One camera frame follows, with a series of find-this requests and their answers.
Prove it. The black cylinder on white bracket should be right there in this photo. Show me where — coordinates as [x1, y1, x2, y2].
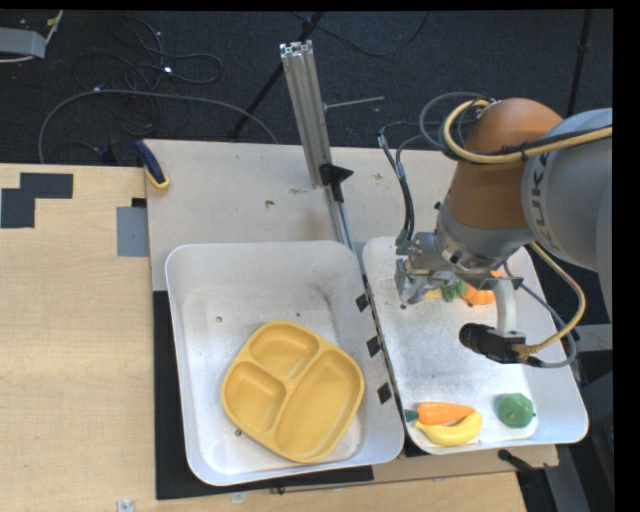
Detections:
[458, 277, 528, 365]

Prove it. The orange toy pumpkin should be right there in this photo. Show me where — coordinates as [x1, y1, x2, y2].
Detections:
[459, 269, 502, 307]

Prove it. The white plastic tray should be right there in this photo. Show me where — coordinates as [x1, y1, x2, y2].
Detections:
[361, 235, 590, 456]
[164, 239, 406, 487]

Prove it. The green round toy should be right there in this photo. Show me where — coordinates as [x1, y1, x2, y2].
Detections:
[496, 392, 537, 430]

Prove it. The pale flat board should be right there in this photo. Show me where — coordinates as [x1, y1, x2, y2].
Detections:
[143, 138, 560, 495]

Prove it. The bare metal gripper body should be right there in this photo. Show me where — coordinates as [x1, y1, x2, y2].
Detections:
[402, 230, 494, 290]

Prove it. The green toy broccoli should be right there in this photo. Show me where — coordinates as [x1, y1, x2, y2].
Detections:
[439, 280, 469, 303]

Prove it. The orange carrot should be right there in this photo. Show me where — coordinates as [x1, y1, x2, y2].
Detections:
[403, 401, 477, 427]

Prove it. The yellow divided plate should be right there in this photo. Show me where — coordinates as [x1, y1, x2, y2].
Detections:
[220, 319, 366, 465]

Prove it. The yellow banana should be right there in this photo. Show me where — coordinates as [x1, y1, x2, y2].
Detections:
[413, 410, 484, 447]

